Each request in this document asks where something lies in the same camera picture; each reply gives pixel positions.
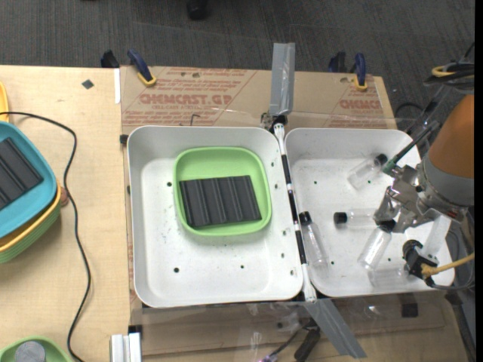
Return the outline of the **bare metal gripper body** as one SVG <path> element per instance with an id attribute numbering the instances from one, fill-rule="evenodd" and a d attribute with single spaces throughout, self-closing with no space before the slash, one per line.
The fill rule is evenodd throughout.
<path id="1" fill-rule="evenodd" d="M 428 222 L 440 216 L 460 222 L 469 209 L 469 180 L 432 163 L 395 169 L 391 187 L 398 193 L 401 209 L 427 216 Z"/>

